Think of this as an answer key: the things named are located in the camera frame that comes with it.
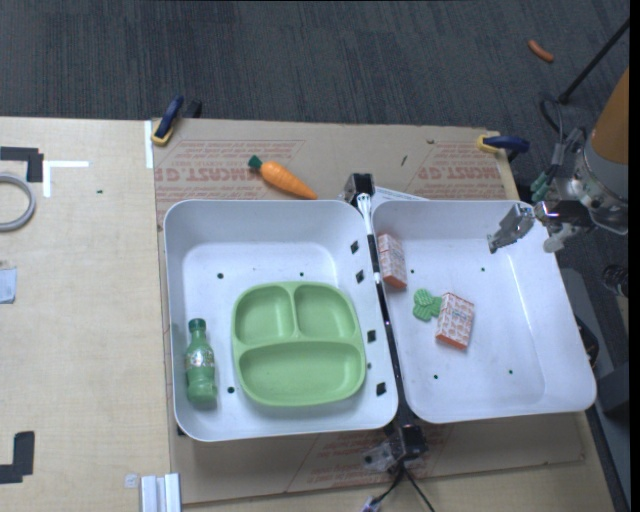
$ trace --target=orange object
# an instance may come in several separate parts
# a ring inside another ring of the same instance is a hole
[[[395,288],[406,288],[407,267],[402,243],[388,233],[384,233],[378,237],[378,253],[382,280]]]
[[[538,43],[536,43],[533,39],[529,39],[527,43],[529,49],[536,54],[537,57],[540,57],[545,62],[553,62],[553,54],[549,53],[547,50],[542,48]]]
[[[262,162],[253,155],[249,160],[249,167],[259,169],[263,179],[274,187],[306,199],[318,199],[318,195],[306,183],[278,162]]]
[[[436,339],[465,350],[469,346],[474,306],[453,293],[442,296]]]
[[[602,158],[629,165],[629,66],[591,132],[591,145]]]

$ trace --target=carrot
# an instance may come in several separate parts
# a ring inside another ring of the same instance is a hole
[[[544,50],[533,39],[529,39],[527,46],[533,53],[536,54],[536,56],[540,57],[545,62],[553,62],[553,54],[549,53],[547,50]]]
[[[249,160],[249,167],[260,170],[264,180],[281,190],[307,199],[318,199],[318,195],[311,190],[300,178],[294,175],[284,165],[269,160],[263,162],[256,155]]]

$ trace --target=metal rod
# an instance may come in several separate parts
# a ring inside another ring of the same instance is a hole
[[[576,87],[578,87],[582,83],[582,81],[586,78],[586,76],[598,64],[598,62],[600,62],[602,57],[605,56],[605,54],[611,49],[611,47],[616,43],[616,41],[620,39],[622,34],[624,34],[625,30],[629,28],[630,19],[631,17],[627,18],[627,21],[625,21],[622,24],[622,26],[618,29],[618,31],[613,35],[611,39],[609,39],[607,44],[604,45],[602,50],[598,52],[598,54],[593,58],[593,60],[589,62],[589,64],[587,64],[587,67],[584,68],[584,70],[582,71],[582,73],[580,73],[580,75],[578,75],[578,78],[576,78],[573,81],[573,83],[567,88],[566,91],[564,91],[560,96],[558,96],[558,102],[560,102],[562,105],[566,105],[567,103],[569,103],[569,96],[571,95],[571,93],[576,89]]]

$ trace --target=white tray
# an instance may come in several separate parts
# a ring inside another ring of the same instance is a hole
[[[379,428],[393,419],[397,389],[377,302],[367,235],[360,214],[339,201],[183,201],[165,217],[176,420],[190,437],[223,441]],[[357,242],[359,249],[352,253]],[[356,274],[364,271],[358,283]],[[368,369],[360,390],[313,407],[261,406],[235,373],[232,308],[242,292],[274,281],[337,286],[353,303]],[[216,358],[215,407],[194,407],[186,394],[187,323],[207,322]],[[376,340],[369,342],[369,331]],[[378,394],[378,384],[386,392]]]
[[[388,201],[374,210],[376,232],[393,234],[405,250],[408,288],[387,287],[385,295],[407,402],[426,421],[578,411],[595,400],[555,256],[542,249],[544,227],[536,223],[522,240],[489,252],[487,235],[513,204]],[[341,201],[190,200],[167,212],[164,229],[175,416],[187,435],[223,441],[368,430],[393,419],[397,389],[356,209]],[[231,348],[233,303],[252,286],[292,280],[337,286],[354,304],[369,368],[362,388],[346,400],[267,407],[242,391]],[[437,343],[435,319],[413,317],[418,288],[450,291],[475,304],[467,351]],[[207,321],[216,356],[219,394],[209,409],[186,398],[186,331],[194,317]],[[369,331],[376,341],[368,341]],[[381,383],[386,392],[379,394]]]
[[[596,397],[589,359],[555,255],[536,222],[491,254],[487,235],[514,201],[389,201],[377,232],[402,241],[407,290],[386,288],[407,401],[431,423],[585,410]],[[469,347],[435,341],[413,294],[452,292],[475,305]]]

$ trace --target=black tape mark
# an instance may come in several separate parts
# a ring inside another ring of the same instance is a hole
[[[0,465],[0,484],[19,484],[24,475],[33,475],[36,435],[18,432],[13,438],[13,464]]]
[[[38,148],[0,148],[0,160],[17,160],[27,162],[27,181],[30,183],[42,183],[42,161],[44,155],[38,152]]]

